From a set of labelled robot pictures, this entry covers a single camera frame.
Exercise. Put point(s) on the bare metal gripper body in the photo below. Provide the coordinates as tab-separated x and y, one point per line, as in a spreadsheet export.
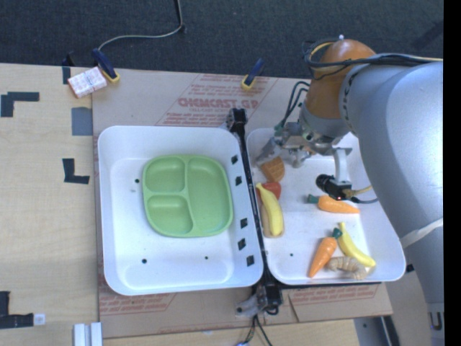
302	141

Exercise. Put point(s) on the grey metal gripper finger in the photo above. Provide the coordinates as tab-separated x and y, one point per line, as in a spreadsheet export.
298	159
268	151

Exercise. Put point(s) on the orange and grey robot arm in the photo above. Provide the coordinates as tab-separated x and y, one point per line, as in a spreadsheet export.
396	128

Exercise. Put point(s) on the orange toy waffle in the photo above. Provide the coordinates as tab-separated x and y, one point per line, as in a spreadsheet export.
274	169

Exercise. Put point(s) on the red toy tomato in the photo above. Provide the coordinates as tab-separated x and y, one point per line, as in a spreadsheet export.
274	187

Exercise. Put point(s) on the yellow banana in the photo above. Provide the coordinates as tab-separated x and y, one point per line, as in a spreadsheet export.
351	247
273	211

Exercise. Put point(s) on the orange carrot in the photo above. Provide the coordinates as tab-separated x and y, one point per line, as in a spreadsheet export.
336	205
322	254

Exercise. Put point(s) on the white plastic tray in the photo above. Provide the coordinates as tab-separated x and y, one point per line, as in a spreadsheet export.
173	265
309	225

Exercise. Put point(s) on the thin black and white rod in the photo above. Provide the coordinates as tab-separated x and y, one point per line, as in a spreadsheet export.
256	225

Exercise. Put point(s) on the green divided plate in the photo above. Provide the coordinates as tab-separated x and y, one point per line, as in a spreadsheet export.
205	197

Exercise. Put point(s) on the brown cardboard board, red print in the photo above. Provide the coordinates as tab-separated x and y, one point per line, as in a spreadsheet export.
151	99

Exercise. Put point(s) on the white and red packet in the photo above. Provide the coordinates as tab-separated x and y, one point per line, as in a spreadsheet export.
87	82

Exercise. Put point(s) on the black cylinder on white bracket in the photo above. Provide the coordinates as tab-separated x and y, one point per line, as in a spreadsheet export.
336	187

